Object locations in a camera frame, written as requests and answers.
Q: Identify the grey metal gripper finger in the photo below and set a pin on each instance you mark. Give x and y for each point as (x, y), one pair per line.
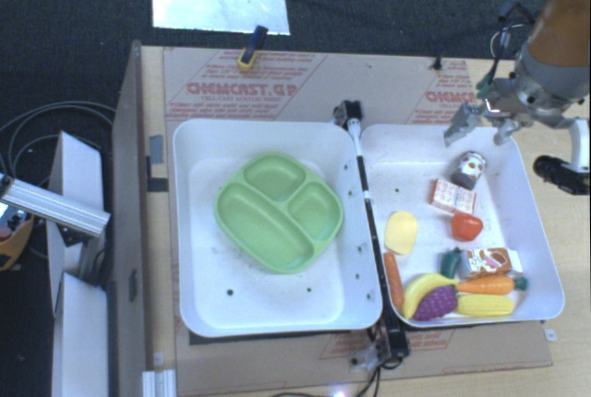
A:
(463, 122)
(507, 130)

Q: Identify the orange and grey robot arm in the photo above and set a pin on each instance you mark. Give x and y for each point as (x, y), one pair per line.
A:
(561, 30)

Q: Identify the orange toy carrot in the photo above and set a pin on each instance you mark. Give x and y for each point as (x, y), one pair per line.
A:
(487, 285)

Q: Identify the pale yellow toy slice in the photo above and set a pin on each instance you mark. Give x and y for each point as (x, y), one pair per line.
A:
(401, 232)

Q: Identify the yellow banana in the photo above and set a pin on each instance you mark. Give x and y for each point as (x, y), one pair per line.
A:
(418, 291)

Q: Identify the white carton with brown print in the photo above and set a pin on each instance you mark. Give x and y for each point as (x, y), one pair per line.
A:
(491, 262)

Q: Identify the green divided plate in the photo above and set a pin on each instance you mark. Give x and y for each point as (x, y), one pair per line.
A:
(258, 220)

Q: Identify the orange and white carton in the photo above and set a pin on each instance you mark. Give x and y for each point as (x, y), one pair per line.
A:
(452, 196)

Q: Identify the black cylinder on white bracket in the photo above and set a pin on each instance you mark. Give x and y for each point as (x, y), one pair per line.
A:
(561, 173)

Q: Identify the thin black and white rod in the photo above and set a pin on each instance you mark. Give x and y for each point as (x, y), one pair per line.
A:
(365, 183)

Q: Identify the white plastic tray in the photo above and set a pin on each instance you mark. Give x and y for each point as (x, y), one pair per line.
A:
(415, 164)
(277, 303)

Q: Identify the yellow toy corn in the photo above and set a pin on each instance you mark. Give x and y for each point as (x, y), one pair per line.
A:
(485, 305)

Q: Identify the orange toy sausage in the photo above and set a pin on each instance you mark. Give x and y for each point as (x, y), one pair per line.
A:
(394, 280)

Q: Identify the dark green toy pepper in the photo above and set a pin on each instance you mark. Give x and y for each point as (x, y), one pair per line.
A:
(450, 263)

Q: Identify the small can with tomato print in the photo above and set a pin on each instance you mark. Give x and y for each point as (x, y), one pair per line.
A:
(470, 168)

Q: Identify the purple grapes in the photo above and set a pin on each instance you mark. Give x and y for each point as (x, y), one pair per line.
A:
(436, 304)

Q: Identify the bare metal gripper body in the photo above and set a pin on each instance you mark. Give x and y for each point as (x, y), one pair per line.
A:
(535, 105)

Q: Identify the orange toy pepper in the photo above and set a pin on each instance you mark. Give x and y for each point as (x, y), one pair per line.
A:
(466, 227)

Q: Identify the brown cardboard board red print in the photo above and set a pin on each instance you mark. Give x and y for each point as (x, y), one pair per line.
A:
(388, 86)

